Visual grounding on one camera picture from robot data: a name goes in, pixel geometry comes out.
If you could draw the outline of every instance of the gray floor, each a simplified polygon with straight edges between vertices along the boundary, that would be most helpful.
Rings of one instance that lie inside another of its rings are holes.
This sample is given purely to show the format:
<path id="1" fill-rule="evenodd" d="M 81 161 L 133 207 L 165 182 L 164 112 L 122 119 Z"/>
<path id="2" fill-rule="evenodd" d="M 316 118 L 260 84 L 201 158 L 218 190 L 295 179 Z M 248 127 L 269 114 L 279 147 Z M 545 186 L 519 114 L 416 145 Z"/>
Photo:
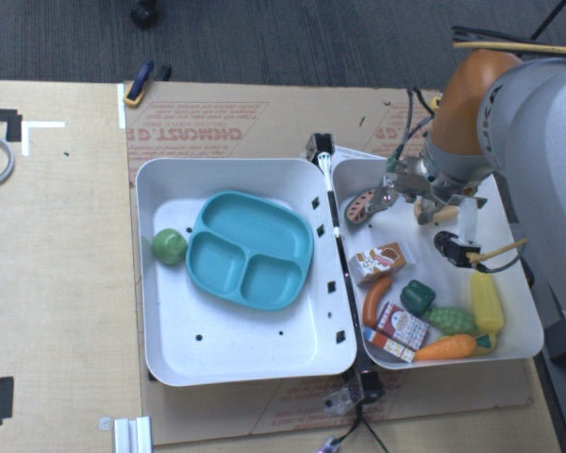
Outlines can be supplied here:
<path id="1" fill-rule="evenodd" d="M 122 82 L 151 58 L 176 81 L 443 90 L 468 52 L 452 47 L 452 25 L 530 37 L 560 2 L 158 0 L 140 30 L 137 1 L 0 0 L 0 79 Z M 566 6 L 539 41 L 566 45 Z M 566 451 L 566 365 L 545 351 L 536 363 Z"/>

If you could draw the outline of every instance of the brown sausage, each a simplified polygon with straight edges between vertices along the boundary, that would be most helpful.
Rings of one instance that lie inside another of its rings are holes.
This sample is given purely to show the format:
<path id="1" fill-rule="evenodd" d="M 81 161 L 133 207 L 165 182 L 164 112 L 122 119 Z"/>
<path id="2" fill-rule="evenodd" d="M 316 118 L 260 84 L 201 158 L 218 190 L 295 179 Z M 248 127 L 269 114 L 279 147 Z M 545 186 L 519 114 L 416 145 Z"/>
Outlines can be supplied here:
<path id="1" fill-rule="evenodd" d="M 377 321 L 377 306 L 381 297 L 388 291 L 392 285 L 392 278 L 388 274 L 384 274 L 375 280 L 365 296 L 365 302 L 362 306 L 362 324 L 364 326 L 375 328 Z"/>

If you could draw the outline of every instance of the green ball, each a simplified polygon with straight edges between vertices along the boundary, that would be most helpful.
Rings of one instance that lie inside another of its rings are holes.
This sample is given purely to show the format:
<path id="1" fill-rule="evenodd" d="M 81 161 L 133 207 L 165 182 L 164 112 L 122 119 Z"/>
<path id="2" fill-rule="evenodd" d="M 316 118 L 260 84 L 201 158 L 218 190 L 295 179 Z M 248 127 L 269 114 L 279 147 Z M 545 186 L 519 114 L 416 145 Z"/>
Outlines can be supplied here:
<path id="1" fill-rule="evenodd" d="M 151 248 L 161 263 L 177 265 L 185 259 L 187 241 L 173 228 L 165 228 L 155 236 Z"/>

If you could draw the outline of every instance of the wooden table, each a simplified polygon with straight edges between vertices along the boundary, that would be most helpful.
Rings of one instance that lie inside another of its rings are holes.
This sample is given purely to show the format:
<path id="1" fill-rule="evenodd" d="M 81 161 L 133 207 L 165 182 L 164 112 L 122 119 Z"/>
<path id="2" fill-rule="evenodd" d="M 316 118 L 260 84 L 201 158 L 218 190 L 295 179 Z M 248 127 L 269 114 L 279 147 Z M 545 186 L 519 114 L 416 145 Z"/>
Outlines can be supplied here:
<path id="1" fill-rule="evenodd" d="M 111 451 L 105 418 L 142 415 L 128 158 L 118 99 L 115 84 L 0 81 L 0 109 L 17 109 L 28 122 L 64 123 L 31 128 L 28 156 L 14 143 L 15 169 L 0 185 L 0 378 L 14 378 L 13 414 L 0 426 L 0 452 Z M 531 404 L 373 427 L 390 452 L 559 451 L 534 364 L 524 365 Z M 310 452 L 346 430 L 159 451 Z M 366 428 L 349 436 L 342 450 L 380 451 Z"/>

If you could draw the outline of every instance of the cardboard sheet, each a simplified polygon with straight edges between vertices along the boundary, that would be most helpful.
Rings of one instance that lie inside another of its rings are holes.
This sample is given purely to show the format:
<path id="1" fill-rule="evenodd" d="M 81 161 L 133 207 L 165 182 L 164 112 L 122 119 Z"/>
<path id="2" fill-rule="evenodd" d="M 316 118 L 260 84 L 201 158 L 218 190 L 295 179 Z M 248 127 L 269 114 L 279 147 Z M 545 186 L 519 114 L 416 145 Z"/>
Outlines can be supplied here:
<path id="1" fill-rule="evenodd" d="M 436 95 L 424 91 L 426 102 Z M 331 133 L 336 145 L 387 157 L 400 142 L 407 113 L 404 90 L 152 82 L 141 105 L 125 110 L 130 201 L 136 202 L 138 169 L 153 158 L 296 158 L 313 133 Z M 426 115 L 415 100 L 413 125 Z M 419 152 L 428 129 L 408 142 L 406 153 Z M 137 216 L 132 211 L 142 412 L 153 418 L 155 445 L 352 423 L 352 413 L 327 416 L 322 408 L 323 396 L 342 386 L 340 377 L 178 389 L 150 380 L 143 352 Z M 380 376 L 386 394 L 367 407 L 372 422 L 530 401 L 522 361 L 381 370 Z"/>

